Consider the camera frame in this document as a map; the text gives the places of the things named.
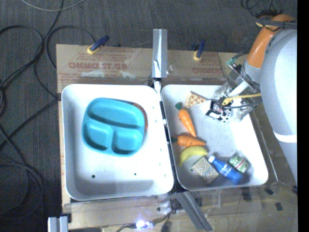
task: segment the blue soda bottle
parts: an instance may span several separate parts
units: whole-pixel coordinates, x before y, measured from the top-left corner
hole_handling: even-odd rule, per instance
[[[212,163],[217,171],[222,174],[224,177],[228,178],[234,184],[238,184],[238,182],[242,178],[242,174],[236,171],[232,166],[228,163],[218,160],[215,156],[210,156],[208,161]]]

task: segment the blue divided plate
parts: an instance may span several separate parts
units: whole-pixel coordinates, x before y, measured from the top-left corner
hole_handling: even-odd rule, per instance
[[[117,156],[132,155],[140,149],[144,132],[144,114],[131,103],[97,98],[86,108],[82,138],[93,150]]]

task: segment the banana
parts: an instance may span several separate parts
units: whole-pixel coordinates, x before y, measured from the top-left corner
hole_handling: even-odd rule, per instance
[[[189,159],[190,157],[192,156],[196,156],[196,155],[199,155],[199,156],[205,156],[207,155],[208,152],[207,150],[202,147],[202,146],[190,146],[190,147],[187,147],[186,149],[184,149],[181,154],[180,154],[180,157],[179,157],[179,166],[182,166],[182,164],[187,160]]]

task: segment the toy carrot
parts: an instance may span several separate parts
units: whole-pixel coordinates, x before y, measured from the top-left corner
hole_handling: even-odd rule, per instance
[[[206,143],[195,137],[179,135],[177,138],[172,138],[172,143],[177,143],[180,146],[204,146]]]
[[[195,132],[195,128],[189,112],[186,109],[182,108],[181,102],[177,103],[175,107],[179,110],[178,117],[182,124],[186,127],[186,129],[190,132],[192,136],[196,137],[197,134]]]

